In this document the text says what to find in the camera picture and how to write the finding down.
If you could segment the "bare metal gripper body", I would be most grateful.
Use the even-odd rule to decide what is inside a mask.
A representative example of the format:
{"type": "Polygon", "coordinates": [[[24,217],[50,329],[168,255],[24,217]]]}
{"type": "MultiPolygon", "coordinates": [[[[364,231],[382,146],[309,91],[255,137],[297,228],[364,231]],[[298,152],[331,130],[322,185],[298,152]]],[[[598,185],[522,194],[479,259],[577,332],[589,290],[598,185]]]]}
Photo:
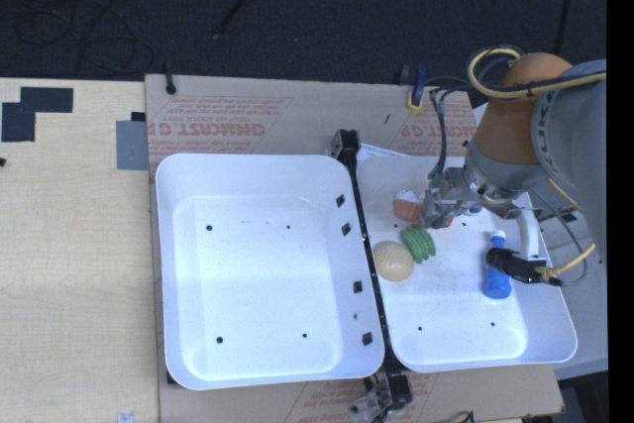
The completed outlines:
{"type": "Polygon", "coordinates": [[[495,203],[491,182],[476,166],[447,167],[431,179],[431,204],[439,216],[477,213],[495,203]]]}

